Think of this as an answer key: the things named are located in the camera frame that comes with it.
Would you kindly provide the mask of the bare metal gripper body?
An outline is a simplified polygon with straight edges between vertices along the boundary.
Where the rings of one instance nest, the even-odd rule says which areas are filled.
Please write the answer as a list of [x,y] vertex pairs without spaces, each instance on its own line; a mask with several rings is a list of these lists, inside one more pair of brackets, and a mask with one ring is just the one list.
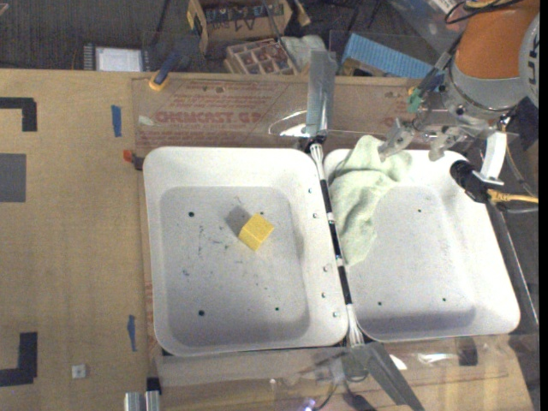
[[412,124],[420,134],[429,136],[451,134],[486,139],[497,131],[497,123],[508,117],[511,110],[484,109],[478,104],[465,102],[463,98],[427,92]]

